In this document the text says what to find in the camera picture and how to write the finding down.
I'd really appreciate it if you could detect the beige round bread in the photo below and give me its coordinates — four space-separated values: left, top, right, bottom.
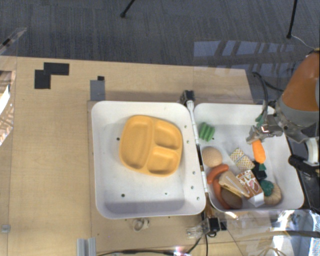
201 145 224 169

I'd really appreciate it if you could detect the brown and white carton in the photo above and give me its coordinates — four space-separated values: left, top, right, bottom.
235 169 266 209

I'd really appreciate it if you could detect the beige ridged doughnut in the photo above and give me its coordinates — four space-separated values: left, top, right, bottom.
263 183 283 207

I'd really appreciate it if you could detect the green broccoli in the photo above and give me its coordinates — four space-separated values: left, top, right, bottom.
258 179 276 197

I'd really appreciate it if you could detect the black angular toy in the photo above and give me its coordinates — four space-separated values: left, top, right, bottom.
250 160 269 181

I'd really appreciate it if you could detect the green ribbed toy vegetable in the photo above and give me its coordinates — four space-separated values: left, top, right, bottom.
198 121 217 143

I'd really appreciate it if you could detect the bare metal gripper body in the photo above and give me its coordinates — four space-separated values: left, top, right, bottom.
259 113 285 138

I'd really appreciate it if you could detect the beige sandwich slice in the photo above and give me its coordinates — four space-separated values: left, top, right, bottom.
218 170 251 199

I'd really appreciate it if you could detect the orange carrot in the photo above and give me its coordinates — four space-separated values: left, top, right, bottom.
251 139 268 172

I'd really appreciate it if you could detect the orange divided plate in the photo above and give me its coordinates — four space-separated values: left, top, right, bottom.
118 114 184 179

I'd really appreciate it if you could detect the white plastic tray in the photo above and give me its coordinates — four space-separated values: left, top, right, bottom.
193 102 306 214
90 100 207 221

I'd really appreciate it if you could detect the beige looped band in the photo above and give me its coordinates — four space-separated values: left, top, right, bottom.
131 217 151 233

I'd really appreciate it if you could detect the black block with thin wires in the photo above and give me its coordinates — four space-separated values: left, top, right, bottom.
208 217 228 238
181 89 196 104

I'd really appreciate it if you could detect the orange sausage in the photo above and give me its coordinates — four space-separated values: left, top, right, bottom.
212 178 231 211
206 163 230 185

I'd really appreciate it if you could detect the yellow patterned packet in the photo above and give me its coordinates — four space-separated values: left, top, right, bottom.
228 147 256 173

